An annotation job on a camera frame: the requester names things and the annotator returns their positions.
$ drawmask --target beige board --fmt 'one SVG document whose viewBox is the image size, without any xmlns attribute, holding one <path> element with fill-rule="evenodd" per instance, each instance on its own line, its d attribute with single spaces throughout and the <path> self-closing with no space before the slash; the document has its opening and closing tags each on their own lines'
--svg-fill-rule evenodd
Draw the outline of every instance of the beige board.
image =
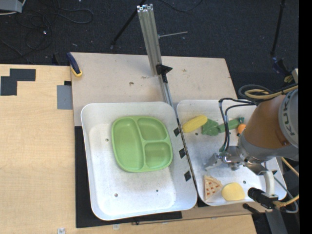
<svg viewBox="0 0 312 234">
<path fill-rule="evenodd" d="M 70 67 L 0 64 L 0 75 L 8 76 L 10 68 L 36 69 L 36 81 L 18 81 L 17 96 L 0 96 L 1 233 L 57 233 L 58 228 L 67 234 L 116 233 L 111 225 L 76 228 L 73 110 L 57 109 L 57 85 L 71 79 Z M 194 207 L 182 214 L 183 219 L 168 224 L 128 223 L 119 229 L 129 234 L 256 233 L 241 205 Z"/>
<path fill-rule="evenodd" d="M 81 77 L 72 75 L 75 125 L 89 103 L 165 101 L 148 56 L 72 53 Z M 162 57 L 173 69 L 167 74 L 172 101 L 237 98 L 225 59 Z"/>
</svg>

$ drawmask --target green divided plate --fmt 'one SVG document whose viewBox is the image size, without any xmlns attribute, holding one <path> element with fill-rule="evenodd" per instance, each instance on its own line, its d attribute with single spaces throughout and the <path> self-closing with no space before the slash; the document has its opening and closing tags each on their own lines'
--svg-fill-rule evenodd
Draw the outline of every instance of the green divided plate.
<svg viewBox="0 0 312 234">
<path fill-rule="evenodd" d="M 165 125 L 154 117 L 121 117 L 112 125 L 112 143 L 116 161 L 127 172 L 163 169 L 173 158 Z"/>
</svg>

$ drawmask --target toy pizza slice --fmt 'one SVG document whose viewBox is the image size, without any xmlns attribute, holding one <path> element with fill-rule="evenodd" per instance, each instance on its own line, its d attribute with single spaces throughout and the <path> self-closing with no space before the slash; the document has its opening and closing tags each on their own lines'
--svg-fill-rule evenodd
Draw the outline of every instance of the toy pizza slice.
<svg viewBox="0 0 312 234">
<path fill-rule="evenodd" d="M 204 175 L 205 201 L 216 192 L 220 191 L 222 187 L 223 185 L 219 180 L 214 177 Z"/>
</svg>

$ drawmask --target wooden table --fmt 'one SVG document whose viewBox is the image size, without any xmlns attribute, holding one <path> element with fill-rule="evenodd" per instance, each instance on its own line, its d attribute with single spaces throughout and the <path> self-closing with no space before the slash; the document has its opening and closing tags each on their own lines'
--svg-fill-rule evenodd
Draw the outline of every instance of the wooden table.
<svg viewBox="0 0 312 234">
<path fill-rule="evenodd" d="M 82 65 L 82 69 L 85 67 L 82 60 L 85 63 L 93 63 L 98 62 L 98 59 L 106 59 L 106 67 L 112 64 L 108 60 L 118 63 L 126 62 L 127 59 L 130 62 L 137 59 L 148 65 L 147 57 L 142 56 L 73 54 L 78 64 Z M 181 100 L 176 95 L 180 90 L 179 84 L 184 87 L 186 85 L 182 79 L 192 80 L 191 74 L 194 70 L 192 67 L 188 69 L 185 67 L 187 60 L 190 59 L 163 57 L 164 65 L 176 67 L 181 64 L 172 72 L 172 76 L 168 74 L 174 102 Z M 222 84 L 222 79 L 226 78 L 226 81 L 229 81 L 229 90 L 232 91 L 228 96 L 235 96 L 225 60 L 201 58 L 191 61 L 210 63 L 210 70 L 207 70 L 210 81 L 206 81 L 213 82 L 216 74 L 221 75 L 223 78 L 218 76 L 218 79 L 221 79 L 218 84 Z M 256 234 L 251 213 L 243 209 L 241 204 L 226 207 L 195 206 L 193 209 L 183 211 L 182 219 L 161 223 L 144 222 L 139 225 L 125 223 L 118 226 L 76 228 L 75 110 L 58 109 L 57 86 L 64 85 L 64 81 L 72 80 L 73 89 L 78 88 L 75 86 L 77 82 L 74 81 L 77 78 L 73 78 L 69 66 L 11 64 L 0 65 L 0 76 L 9 76 L 10 69 L 35 69 L 36 80 L 18 81 L 16 96 L 0 96 L 1 233 L 54 234 L 58 228 L 65 228 L 66 234 L 118 233 L 118 230 L 113 230 L 115 227 L 128 234 L 208 232 Z M 148 80 L 142 77 L 148 75 L 140 74 L 136 80 L 130 80 L 134 83 L 133 86 Z M 130 87 L 130 81 L 127 79 L 127 88 Z M 78 89 L 73 91 L 74 103 L 77 93 Z M 257 203 L 250 205 L 261 212 L 264 211 Z"/>
</svg>

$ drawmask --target black cable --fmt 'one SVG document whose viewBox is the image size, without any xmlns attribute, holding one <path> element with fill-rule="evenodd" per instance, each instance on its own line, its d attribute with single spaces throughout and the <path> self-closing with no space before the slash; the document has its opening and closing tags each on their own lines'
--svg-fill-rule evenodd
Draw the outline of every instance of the black cable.
<svg viewBox="0 0 312 234">
<path fill-rule="evenodd" d="M 240 102 L 241 104 L 238 105 L 232 105 L 230 107 L 228 107 L 225 112 L 223 112 L 222 109 L 222 102 L 224 100 L 232 100 L 234 102 Z M 230 145 L 230 130 L 229 130 L 229 125 L 228 125 L 228 119 L 227 119 L 227 113 L 231 108 L 234 107 L 240 107 L 240 106 L 252 106 L 255 105 L 253 102 L 251 101 L 245 101 L 245 100 L 239 100 L 239 99 L 233 99 L 233 98 L 222 98 L 219 100 L 219 109 L 222 115 L 222 119 L 223 119 L 223 123 L 224 123 L 224 129 L 225 129 L 225 138 L 224 138 L 224 142 L 223 145 L 220 148 L 220 152 L 224 152 L 227 151 L 229 145 Z"/>
<path fill-rule="evenodd" d="M 264 162 L 264 167 L 267 168 L 267 162 Z M 274 179 L 276 180 L 276 182 L 287 192 L 287 195 L 290 199 L 293 198 L 293 195 L 287 190 L 287 188 L 281 183 L 281 181 L 279 181 L 275 176 L 274 176 Z M 295 210 L 293 211 L 290 211 L 290 210 L 287 210 L 286 208 L 282 210 L 282 208 L 280 209 L 282 212 L 285 212 L 285 213 L 291 213 L 291 214 L 295 214 L 299 211 L 299 207 L 298 207 L 298 204 L 296 201 L 293 202 L 294 206 L 295 206 Z"/>
<path fill-rule="evenodd" d="M 240 87 L 238 89 L 238 94 L 242 98 L 258 104 L 260 102 L 271 100 L 273 98 L 269 98 L 269 99 L 250 98 L 250 97 L 245 95 L 245 91 L 248 91 L 248 90 L 251 90 L 251 89 L 261 89 L 261 90 L 263 90 L 262 92 L 255 92 L 255 93 L 253 93 L 253 95 L 272 95 L 272 94 L 279 93 L 279 92 L 282 92 L 282 94 L 284 95 L 284 94 L 286 94 L 284 92 L 285 90 L 293 88 L 293 87 L 295 87 L 297 85 L 298 85 L 298 83 L 294 83 L 294 84 L 291 84 L 291 85 L 288 85 L 288 86 L 285 86 L 285 87 L 282 87 L 280 89 L 276 89 L 276 90 L 272 91 L 272 90 L 270 90 L 270 89 L 268 89 L 266 87 L 260 86 L 260 85 L 249 84 L 249 85 L 244 85 L 244 86 Z"/>
<path fill-rule="evenodd" d="M 200 0 L 200 1 L 198 2 L 198 4 L 195 5 L 194 7 L 189 8 L 189 9 L 186 9 L 186 10 L 180 10 L 180 9 L 177 9 L 177 8 L 173 7 L 171 4 L 169 4 L 168 2 L 166 2 L 166 1 L 164 1 L 164 0 L 158 0 L 158 1 L 164 3 L 165 5 L 169 6 L 170 8 L 172 8 L 172 9 L 174 9 L 174 10 L 176 10 L 176 11 L 179 11 L 179 12 L 187 12 L 187 11 L 190 11 L 190 10 L 194 10 L 196 7 L 198 7 L 198 6 L 203 2 L 203 0 Z"/>
<path fill-rule="evenodd" d="M 12 46 L 6 44 L 3 40 L 2 43 L 17 52 L 20 57 L 30 61 L 25 57 L 33 51 L 41 51 L 50 47 L 53 43 L 53 25 L 58 18 L 67 19 L 73 23 L 86 24 L 93 20 L 93 12 L 89 9 L 65 9 L 60 6 L 59 0 L 39 0 L 40 3 L 45 5 L 49 11 L 42 13 L 34 10 L 23 10 L 23 13 L 15 14 L 17 24 L 30 29 L 24 38 L 25 44 L 31 51 L 23 54 Z M 74 20 L 61 12 L 82 12 L 88 15 L 86 20 Z M 2 59 L 1 61 L 14 60 L 18 58 Z"/>
</svg>

